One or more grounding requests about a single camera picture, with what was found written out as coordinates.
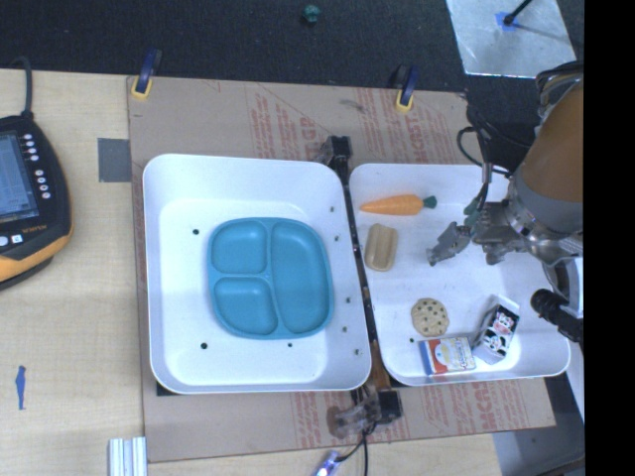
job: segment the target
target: blue compartment insert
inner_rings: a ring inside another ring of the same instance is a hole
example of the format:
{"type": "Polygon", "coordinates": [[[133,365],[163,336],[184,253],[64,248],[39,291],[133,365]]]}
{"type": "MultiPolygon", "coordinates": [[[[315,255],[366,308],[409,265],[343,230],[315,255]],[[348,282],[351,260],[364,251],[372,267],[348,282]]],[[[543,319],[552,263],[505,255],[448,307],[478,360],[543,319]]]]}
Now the blue compartment insert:
{"type": "Polygon", "coordinates": [[[332,316],[330,266],[307,224],[279,217],[229,220],[207,249],[213,311],[231,333],[297,338],[323,329],[332,316]]]}

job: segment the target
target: cardboard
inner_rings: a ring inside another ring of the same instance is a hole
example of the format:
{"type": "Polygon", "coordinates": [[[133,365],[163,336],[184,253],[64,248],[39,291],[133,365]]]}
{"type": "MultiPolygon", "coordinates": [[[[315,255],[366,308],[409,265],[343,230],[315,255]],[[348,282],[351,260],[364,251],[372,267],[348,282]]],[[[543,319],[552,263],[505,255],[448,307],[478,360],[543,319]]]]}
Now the cardboard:
{"type": "MultiPolygon", "coordinates": [[[[415,92],[394,109],[396,90],[206,79],[154,79],[128,110],[137,256],[143,410],[150,462],[351,445],[335,437],[327,412],[347,392],[177,396],[162,391],[149,364],[141,177],[164,153],[314,160],[330,135],[349,136],[351,167],[367,162],[465,164],[455,136],[468,125],[459,94],[415,92]]],[[[470,151],[471,144],[465,143],[470,151]]],[[[369,442],[553,426],[543,379],[399,389],[404,415],[369,442]]]]}

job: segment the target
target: cookie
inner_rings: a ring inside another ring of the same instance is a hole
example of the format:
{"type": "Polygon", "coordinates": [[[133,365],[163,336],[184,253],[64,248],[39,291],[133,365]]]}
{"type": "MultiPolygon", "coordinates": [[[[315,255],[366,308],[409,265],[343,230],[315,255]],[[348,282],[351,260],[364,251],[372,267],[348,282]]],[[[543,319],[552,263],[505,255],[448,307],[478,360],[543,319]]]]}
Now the cookie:
{"type": "Polygon", "coordinates": [[[414,304],[410,314],[415,329],[426,337],[443,335],[449,326],[449,317],[445,306],[431,297],[419,299],[414,304]]]}

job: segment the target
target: blue mark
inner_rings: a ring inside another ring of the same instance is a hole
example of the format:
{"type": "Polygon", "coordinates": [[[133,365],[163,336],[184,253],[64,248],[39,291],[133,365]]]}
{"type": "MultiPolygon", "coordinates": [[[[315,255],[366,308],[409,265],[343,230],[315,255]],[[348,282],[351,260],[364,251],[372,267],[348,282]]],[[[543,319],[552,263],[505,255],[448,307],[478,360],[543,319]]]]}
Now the blue mark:
{"type": "Polygon", "coordinates": [[[498,23],[498,26],[503,29],[503,32],[514,32],[518,27],[520,27],[520,23],[518,23],[518,20],[516,18],[514,18],[514,21],[512,21],[511,25],[505,25],[505,23],[503,23],[503,20],[508,14],[508,12],[499,12],[496,15],[496,23],[498,23]]]}
{"type": "Polygon", "coordinates": [[[27,385],[27,378],[25,377],[26,372],[27,368],[20,365],[18,368],[18,375],[16,376],[16,388],[18,389],[18,405],[20,407],[20,411],[25,408],[24,389],[27,385]]]}

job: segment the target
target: small box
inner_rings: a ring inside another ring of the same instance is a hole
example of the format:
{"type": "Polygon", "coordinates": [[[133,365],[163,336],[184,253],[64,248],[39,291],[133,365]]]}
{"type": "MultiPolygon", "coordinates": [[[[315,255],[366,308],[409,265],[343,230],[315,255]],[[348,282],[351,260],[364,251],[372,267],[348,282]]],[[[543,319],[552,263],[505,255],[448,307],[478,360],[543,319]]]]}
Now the small box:
{"type": "Polygon", "coordinates": [[[419,349],[429,376],[476,368],[467,337],[422,340],[419,342],[419,349]]]}
{"type": "Polygon", "coordinates": [[[472,354],[493,365],[507,356],[520,320],[520,307],[510,299],[497,297],[487,310],[472,345],[472,354]]]}

